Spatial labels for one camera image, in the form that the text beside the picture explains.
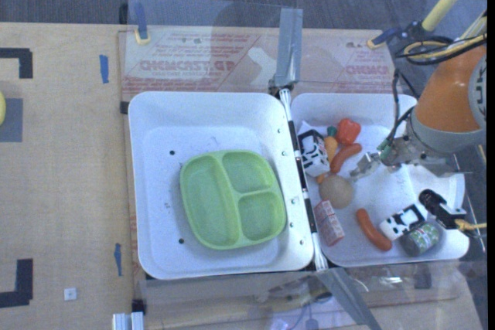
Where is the red and white carton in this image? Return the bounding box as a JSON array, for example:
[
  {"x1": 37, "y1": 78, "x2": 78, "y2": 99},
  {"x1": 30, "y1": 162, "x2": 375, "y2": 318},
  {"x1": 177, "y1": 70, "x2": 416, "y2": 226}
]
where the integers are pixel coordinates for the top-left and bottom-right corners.
[{"x1": 313, "y1": 199, "x2": 346, "y2": 247}]

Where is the orange sausage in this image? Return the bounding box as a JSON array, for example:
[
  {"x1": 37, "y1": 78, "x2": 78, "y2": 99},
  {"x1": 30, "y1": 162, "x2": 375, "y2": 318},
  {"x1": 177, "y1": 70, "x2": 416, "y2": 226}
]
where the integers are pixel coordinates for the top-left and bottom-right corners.
[
  {"x1": 355, "y1": 208, "x2": 394, "y2": 253},
  {"x1": 329, "y1": 142, "x2": 363, "y2": 174}
]

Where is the green divided plate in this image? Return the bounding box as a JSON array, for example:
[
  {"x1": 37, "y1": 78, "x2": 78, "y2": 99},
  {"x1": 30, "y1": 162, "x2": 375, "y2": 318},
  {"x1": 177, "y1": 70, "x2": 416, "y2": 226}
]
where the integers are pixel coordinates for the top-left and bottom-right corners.
[{"x1": 179, "y1": 149, "x2": 288, "y2": 251}]

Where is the black and white cow-print carton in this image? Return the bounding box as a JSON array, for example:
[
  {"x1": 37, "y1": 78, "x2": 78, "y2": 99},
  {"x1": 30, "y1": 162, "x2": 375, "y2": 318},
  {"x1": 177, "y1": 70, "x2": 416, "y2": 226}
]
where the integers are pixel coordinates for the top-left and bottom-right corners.
[
  {"x1": 296, "y1": 129, "x2": 331, "y2": 179},
  {"x1": 377, "y1": 203, "x2": 426, "y2": 242}
]

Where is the brown potato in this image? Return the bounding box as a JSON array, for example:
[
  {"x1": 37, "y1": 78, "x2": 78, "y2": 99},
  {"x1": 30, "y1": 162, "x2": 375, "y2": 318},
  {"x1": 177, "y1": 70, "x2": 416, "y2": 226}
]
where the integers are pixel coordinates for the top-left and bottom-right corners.
[{"x1": 318, "y1": 173, "x2": 355, "y2": 210}]

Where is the green and grey can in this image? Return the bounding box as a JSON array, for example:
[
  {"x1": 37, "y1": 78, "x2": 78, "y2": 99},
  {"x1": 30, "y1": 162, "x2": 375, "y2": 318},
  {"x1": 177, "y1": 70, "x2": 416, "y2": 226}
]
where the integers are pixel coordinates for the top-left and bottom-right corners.
[{"x1": 400, "y1": 220, "x2": 442, "y2": 257}]

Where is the white plastic tray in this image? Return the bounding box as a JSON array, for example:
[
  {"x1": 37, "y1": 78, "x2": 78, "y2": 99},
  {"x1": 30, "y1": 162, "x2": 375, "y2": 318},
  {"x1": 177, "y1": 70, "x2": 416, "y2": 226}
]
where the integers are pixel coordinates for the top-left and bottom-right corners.
[
  {"x1": 127, "y1": 90, "x2": 315, "y2": 281},
  {"x1": 289, "y1": 92, "x2": 471, "y2": 269}
]

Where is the orange carrot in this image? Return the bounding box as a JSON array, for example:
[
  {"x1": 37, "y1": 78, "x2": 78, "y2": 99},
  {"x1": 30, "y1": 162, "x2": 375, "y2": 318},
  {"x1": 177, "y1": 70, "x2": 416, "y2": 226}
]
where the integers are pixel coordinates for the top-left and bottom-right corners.
[{"x1": 323, "y1": 126, "x2": 340, "y2": 164}]

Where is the brown cardboard board red print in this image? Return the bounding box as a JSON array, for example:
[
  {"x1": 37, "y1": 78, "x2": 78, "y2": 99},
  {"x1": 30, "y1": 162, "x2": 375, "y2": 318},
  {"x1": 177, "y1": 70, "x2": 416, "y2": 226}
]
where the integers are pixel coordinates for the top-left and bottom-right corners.
[{"x1": 118, "y1": 29, "x2": 467, "y2": 307}]

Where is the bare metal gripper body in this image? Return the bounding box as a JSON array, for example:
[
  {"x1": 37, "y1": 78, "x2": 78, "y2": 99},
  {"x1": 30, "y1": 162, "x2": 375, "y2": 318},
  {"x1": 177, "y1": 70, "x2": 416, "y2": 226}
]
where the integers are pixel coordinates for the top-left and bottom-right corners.
[{"x1": 380, "y1": 134, "x2": 426, "y2": 172}]

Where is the red bell pepper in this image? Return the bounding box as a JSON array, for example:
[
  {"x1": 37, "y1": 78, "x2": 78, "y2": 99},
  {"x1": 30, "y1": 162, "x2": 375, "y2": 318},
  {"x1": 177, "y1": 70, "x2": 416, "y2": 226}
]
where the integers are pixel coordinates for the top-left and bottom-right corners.
[{"x1": 334, "y1": 117, "x2": 362, "y2": 146}]

